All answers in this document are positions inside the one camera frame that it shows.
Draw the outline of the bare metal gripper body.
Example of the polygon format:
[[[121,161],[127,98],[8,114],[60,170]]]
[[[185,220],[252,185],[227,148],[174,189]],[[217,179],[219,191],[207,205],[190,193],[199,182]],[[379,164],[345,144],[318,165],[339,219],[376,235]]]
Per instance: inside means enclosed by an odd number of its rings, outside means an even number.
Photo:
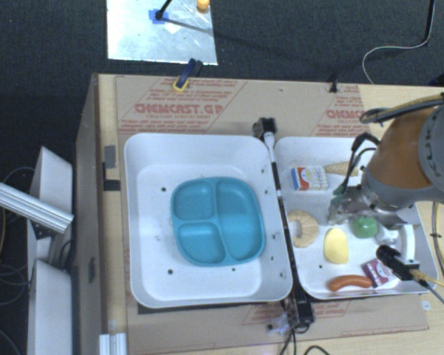
[[[375,193],[361,185],[349,186],[340,201],[340,213],[345,217],[370,217],[381,225],[405,225],[399,209],[382,202]]]

